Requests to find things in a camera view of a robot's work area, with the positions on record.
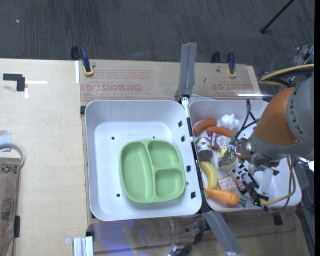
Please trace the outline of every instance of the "black cable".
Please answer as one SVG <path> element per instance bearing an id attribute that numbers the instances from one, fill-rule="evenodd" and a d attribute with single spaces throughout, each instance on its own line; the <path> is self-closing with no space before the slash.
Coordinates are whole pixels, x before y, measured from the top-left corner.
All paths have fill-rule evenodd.
<path id="1" fill-rule="evenodd" d="M 248 125 L 246 125 L 245 127 L 243 127 L 243 129 L 240 129 L 235 135 L 234 138 L 237 139 L 239 137 L 239 135 L 247 128 L 249 128 L 250 126 L 258 123 L 260 121 L 260 119 L 255 119 L 253 122 L 249 123 Z"/>
<path id="2" fill-rule="evenodd" d="M 187 254 L 189 254 L 192 251 L 192 248 L 196 245 L 198 245 L 201 241 L 201 237 L 202 234 L 204 233 L 206 229 L 204 228 L 200 233 L 198 233 L 195 238 L 194 238 L 194 243 L 188 243 L 186 246 L 184 246 L 181 249 L 177 249 L 176 250 L 176 254 L 174 254 L 174 256 L 186 256 Z"/>
<path id="3" fill-rule="evenodd" d="M 239 137 L 239 135 L 242 133 L 242 131 L 245 129 L 245 126 L 246 126 L 246 124 L 247 124 L 247 121 L 248 121 L 248 118 L 249 118 L 250 114 L 251 114 L 251 104 L 250 104 L 250 100 L 247 99 L 247 100 L 246 100 L 246 117 L 245 117 L 245 120 L 244 120 L 244 122 L 243 122 L 242 127 L 241 127 L 240 130 L 236 133 L 236 135 L 235 135 L 235 137 L 234 137 L 235 139 L 237 139 L 237 138 Z"/>
<path id="4" fill-rule="evenodd" d="M 256 120 L 256 118 L 254 117 L 254 115 L 251 112 L 250 112 L 250 116 L 254 121 Z"/>

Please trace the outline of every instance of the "cardboard sheet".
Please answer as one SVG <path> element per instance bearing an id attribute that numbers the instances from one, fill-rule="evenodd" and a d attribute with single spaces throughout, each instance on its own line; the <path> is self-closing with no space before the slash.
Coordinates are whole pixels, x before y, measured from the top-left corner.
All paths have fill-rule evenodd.
<path id="1" fill-rule="evenodd" d="M 180 63 L 92 60 L 90 64 L 93 76 L 86 77 L 79 69 L 83 107 L 96 100 L 172 100 L 179 87 Z M 235 78 L 228 77 L 227 68 L 222 63 L 196 63 L 193 94 L 216 100 L 261 96 L 253 67 L 236 64 Z"/>

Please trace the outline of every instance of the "white tape mark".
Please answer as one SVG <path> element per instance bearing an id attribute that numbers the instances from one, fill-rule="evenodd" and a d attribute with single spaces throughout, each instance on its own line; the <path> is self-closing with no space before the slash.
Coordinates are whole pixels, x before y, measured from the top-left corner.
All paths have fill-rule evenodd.
<path id="1" fill-rule="evenodd" d="M 270 94 L 237 94 L 238 97 L 270 97 Z"/>
<path id="2" fill-rule="evenodd" d="M 47 85 L 48 81 L 25 81 L 26 85 Z"/>
<path id="3" fill-rule="evenodd" d="M 75 83 L 80 84 L 80 71 L 79 71 L 79 61 L 75 62 Z"/>
<path id="4" fill-rule="evenodd" d="M 29 99 L 29 88 L 28 87 L 24 88 L 24 98 L 26 100 Z"/>
<path id="5" fill-rule="evenodd" d="M 72 237 L 67 237 L 67 238 L 65 239 L 65 244 L 66 244 L 66 245 L 71 245 L 71 244 L 72 244 L 72 241 L 73 241 Z"/>

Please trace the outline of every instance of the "yellow cable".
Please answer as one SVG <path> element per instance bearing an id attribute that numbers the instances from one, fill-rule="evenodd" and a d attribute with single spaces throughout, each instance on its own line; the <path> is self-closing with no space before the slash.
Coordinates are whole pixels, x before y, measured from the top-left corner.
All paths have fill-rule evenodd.
<path id="1" fill-rule="evenodd" d="M 267 81 L 263 81 L 263 82 L 261 82 L 262 84 L 264 84 L 264 85 L 270 85 L 270 86 L 282 86 L 282 87 L 284 87 L 284 88 L 288 88 L 288 86 L 286 86 L 285 84 L 283 84 L 283 83 L 280 83 L 280 82 L 267 82 Z"/>
<path id="2" fill-rule="evenodd" d="M 280 202 L 282 200 L 285 200 L 287 198 L 290 198 L 296 192 L 296 179 L 295 179 L 295 176 L 294 176 L 294 173 L 293 173 L 293 170 L 292 170 L 292 165 L 290 163 L 290 157 L 287 156 L 286 159 L 287 159 L 289 170 L 290 170 L 290 179 L 292 179 L 292 183 L 293 183 L 293 190 L 292 190 L 292 192 L 290 194 L 287 194 L 286 196 L 280 197 L 280 198 L 278 198 L 276 200 L 273 200 L 273 201 L 267 201 L 265 199 L 260 199 L 260 203 L 261 203 L 262 207 L 266 207 L 266 206 L 275 204 L 277 202 Z"/>
<path id="3" fill-rule="evenodd" d="M 295 67 L 290 67 L 290 68 L 286 68 L 286 69 L 282 69 L 273 73 L 270 73 L 266 76 L 263 76 L 260 81 L 265 81 L 268 80 L 270 78 L 291 72 L 291 71 L 297 71 L 297 70 L 303 70 L 303 69 L 309 69 L 309 68 L 314 68 L 315 64 L 308 64 L 308 65 L 301 65 L 301 66 L 295 66 Z"/>

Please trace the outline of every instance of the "white plastic tray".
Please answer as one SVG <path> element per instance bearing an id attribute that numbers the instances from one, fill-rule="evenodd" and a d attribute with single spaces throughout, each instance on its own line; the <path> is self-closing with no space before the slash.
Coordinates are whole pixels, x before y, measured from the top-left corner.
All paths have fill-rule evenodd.
<path id="1" fill-rule="evenodd" d="M 86 107 L 85 123 L 90 207 L 95 217 L 112 222 L 187 216 L 200 210 L 199 180 L 182 105 L 175 101 L 97 100 Z M 168 141 L 179 149 L 186 187 L 171 201 L 136 203 L 122 186 L 120 154 L 129 142 L 152 139 Z"/>
<path id="2" fill-rule="evenodd" d="M 262 100 L 251 100 L 250 103 L 251 103 L 251 112 L 253 113 L 256 119 L 261 117 L 263 111 L 268 105 L 267 102 Z M 201 121 L 208 120 L 208 119 L 220 120 L 223 115 L 231 115 L 231 114 L 234 114 L 235 118 L 237 120 L 240 120 L 239 126 L 241 127 L 247 114 L 247 104 L 245 100 L 210 100 L 210 101 L 198 100 L 190 104 L 189 113 L 190 113 L 190 119 L 193 127 L 196 127 L 196 125 Z M 253 119 L 250 117 L 246 124 L 250 124 L 252 121 Z M 238 138 L 248 139 L 251 136 L 254 127 L 255 125 L 252 125 L 249 128 L 247 128 L 245 131 L 243 131 L 240 134 Z M 201 134 L 199 134 L 199 136 L 194 137 L 194 141 L 202 137 L 208 138 L 206 131 L 203 131 Z M 234 166 L 219 167 L 218 166 L 219 157 L 220 157 L 220 152 L 213 150 L 213 158 L 211 159 L 211 163 L 216 169 L 218 179 L 221 179 L 228 176 L 229 172 L 232 171 Z M 269 201 L 284 197 L 289 193 L 290 170 L 287 164 L 287 159 L 285 158 L 281 160 L 280 165 L 274 169 L 276 169 L 280 173 L 277 176 L 273 176 L 272 178 L 272 182 L 269 190 L 269 196 L 270 196 Z M 302 200 L 302 191 L 294 170 L 293 170 L 293 173 L 295 177 L 296 191 L 293 194 L 293 196 L 290 198 L 288 206 L 296 206 Z M 202 170 L 201 170 L 201 174 L 202 174 L 204 188 L 207 188 L 208 180 L 207 180 L 206 174 Z M 262 177 L 263 177 L 262 171 L 257 171 L 253 176 L 253 178 L 259 185 L 261 184 Z M 251 198 L 248 195 L 248 193 L 244 195 L 243 199 L 247 200 L 247 204 L 245 208 L 243 208 L 239 203 L 236 205 L 223 203 L 218 199 L 214 199 L 212 196 L 206 198 L 207 203 L 213 210 L 222 212 L 222 213 L 261 209 L 260 207 L 252 204 Z M 281 208 L 285 205 L 286 201 L 287 200 L 283 200 L 275 204 L 271 204 L 270 206 L 268 206 L 268 208 L 270 209 Z"/>

